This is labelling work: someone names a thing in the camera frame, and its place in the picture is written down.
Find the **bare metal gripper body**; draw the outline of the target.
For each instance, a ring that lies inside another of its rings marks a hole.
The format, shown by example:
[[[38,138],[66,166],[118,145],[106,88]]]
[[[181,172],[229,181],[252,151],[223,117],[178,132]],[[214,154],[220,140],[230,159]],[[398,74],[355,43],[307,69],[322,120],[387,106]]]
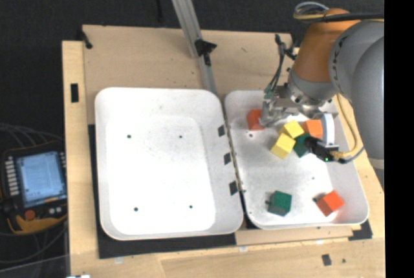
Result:
[[[338,109],[335,103],[331,101],[312,100],[308,96],[299,93],[294,96],[290,89],[285,86],[277,86],[275,89],[266,89],[265,91],[265,108],[270,113],[277,109],[283,109],[286,118],[289,116],[304,115],[309,119],[321,118],[323,114],[332,114],[338,116]]]

